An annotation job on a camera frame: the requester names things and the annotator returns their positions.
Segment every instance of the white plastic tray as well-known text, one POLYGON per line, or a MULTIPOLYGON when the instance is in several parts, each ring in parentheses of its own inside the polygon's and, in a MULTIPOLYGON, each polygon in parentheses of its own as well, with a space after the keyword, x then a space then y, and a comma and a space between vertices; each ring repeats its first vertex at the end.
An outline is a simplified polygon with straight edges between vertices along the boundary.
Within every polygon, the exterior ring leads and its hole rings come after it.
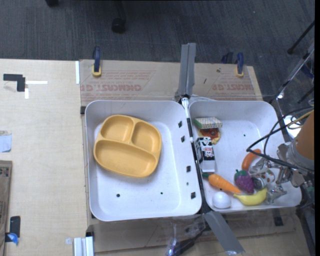
MULTIPOLYGON (((217 144, 213 145, 215 161, 217 165, 217 174, 226 180, 234 183, 234 174, 236 169, 241 170, 244 157, 248 152, 246 149, 261 137, 267 135, 278 118, 274 108, 264 101, 194 101, 189 105, 191 121, 194 118, 216 117, 222 121, 220 128, 221 138, 217 144)), ((194 141, 198 138, 197 128, 192 124, 194 141)), ((254 146, 252 149, 260 148, 263 151, 265 140, 254 146)), ((277 149, 284 143, 283 135, 280 132, 272 135, 267 144, 267 155, 273 158, 277 157, 277 149)), ((272 169, 275 176, 278 176, 279 170, 272 169)), ((203 179, 205 190, 205 199, 208 205, 215 211, 223 213, 246 211, 265 208, 280 208, 297 206, 302 194, 300 188, 295 188, 289 182, 282 184, 287 191, 286 195, 274 200, 272 204, 262 203, 255 206, 245 206, 237 198, 229 193, 231 198, 231 208, 218 209, 213 206, 213 195, 220 191, 212 187, 206 179, 203 179)))
POLYGON ((109 222, 190 216, 199 211, 202 200, 198 175, 186 114, 180 104, 174 101, 97 100, 86 107, 85 125, 89 202, 97 219, 109 222), (100 126, 115 114, 142 119, 159 130, 161 153, 156 170, 150 176, 119 175, 101 168, 95 161, 93 148, 100 126))

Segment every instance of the toy banana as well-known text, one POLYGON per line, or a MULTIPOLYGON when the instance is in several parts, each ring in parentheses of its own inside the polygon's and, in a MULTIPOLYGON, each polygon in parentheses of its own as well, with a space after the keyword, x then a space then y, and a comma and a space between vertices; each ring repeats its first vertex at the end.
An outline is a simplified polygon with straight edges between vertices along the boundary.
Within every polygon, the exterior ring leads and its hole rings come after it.
POLYGON ((233 196, 238 198, 241 203, 246 206, 255 206, 262 203, 267 197, 268 189, 264 187, 263 189, 259 190, 255 194, 236 194, 234 193, 233 196))

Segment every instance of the white egg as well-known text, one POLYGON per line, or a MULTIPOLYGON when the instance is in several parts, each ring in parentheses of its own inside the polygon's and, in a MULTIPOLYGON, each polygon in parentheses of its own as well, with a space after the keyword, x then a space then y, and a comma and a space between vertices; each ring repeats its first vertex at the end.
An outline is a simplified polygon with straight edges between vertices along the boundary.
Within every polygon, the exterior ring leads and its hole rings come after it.
POLYGON ((227 193, 219 191, 213 195, 212 203, 216 208, 226 209, 231 207, 231 198, 227 193))

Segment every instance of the black cable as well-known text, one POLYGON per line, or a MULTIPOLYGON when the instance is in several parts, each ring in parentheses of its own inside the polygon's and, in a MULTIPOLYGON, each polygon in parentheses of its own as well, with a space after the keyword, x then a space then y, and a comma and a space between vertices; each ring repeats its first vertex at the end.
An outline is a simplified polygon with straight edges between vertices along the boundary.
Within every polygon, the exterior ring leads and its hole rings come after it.
POLYGON ((255 146, 256 144, 258 144, 259 142, 265 140, 265 139, 267 139, 267 141, 266 141, 266 143, 267 143, 268 140, 269 140, 269 137, 270 137, 271 135, 273 135, 273 134, 275 134, 275 133, 283 130, 283 129, 286 128, 287 126, 289 126, 290 123, 288 123, 288 124, 286 124, 286 125, 284 125, 284 126, 281 126, 280 128, 274 130, 274 128, 277 126, 277 124, 279 124, 280 121, 283 120, 286 116, 290 115, 290 114, 293 113, 293 112, 298 112, 298 111, 302 111, 302 110, 306 110, 306 109, 313 109, 313 107, 305 107, 305 108, 301 108, 301 109, 296 109, 296 110, 291 111, 291 112, 285 114, 284 116, 282 116, 282 117, 274 124, 274 126, 273 126, 272 129, 271 129, 271 131, 270 131, 267 135, 263 136, 262 138, 258 139, 256 142, 254 142, 253 144, 251 144, 251 145, 246 149, 246 151, 247 151, 247 152, 251 152, 251 153, 253 153, 253 154, 257 155, 257 156, 263 157, 263 158, 265 158, 265 159, 267 159, 267 160, 270 160, 270 161, 272 161, 272 162, 274 162, 274 163, 276 163, 276 164, 282 165, 282 166, 290 167, 290 168, 292 168, 292 169, 299 169, 299 168, 301 168, 301 167, 297 167, 297 166, 295 166, 295 165, 293 165, 293 164, 290 164, 290 163, 288 163, 288 162, 286 162, 286 161, 283 161, 283 160, 280 160, 280 159, 276 159, 276 158, 273 158, 273 157, 270 157, 270 156, 266 155, 266 151, 265 151, 266 148, 265 148, 265 147, 263 148, 263 153, 257 153, 257 152, 255 152, 255 151, 251 150, 251 148, 252 148, 253 146, 255 146))

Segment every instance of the yellow divided plate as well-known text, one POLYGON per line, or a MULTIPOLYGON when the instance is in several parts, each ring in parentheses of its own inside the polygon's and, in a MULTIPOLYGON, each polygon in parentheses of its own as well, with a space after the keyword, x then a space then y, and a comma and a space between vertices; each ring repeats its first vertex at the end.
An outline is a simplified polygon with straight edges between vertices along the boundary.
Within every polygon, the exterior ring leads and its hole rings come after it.
POLYGON ((132 116, 115 114, 104 120, 93 155, 106 170, 143 178, 156 169, 160 151, 161 135, 156 127, 132 116))

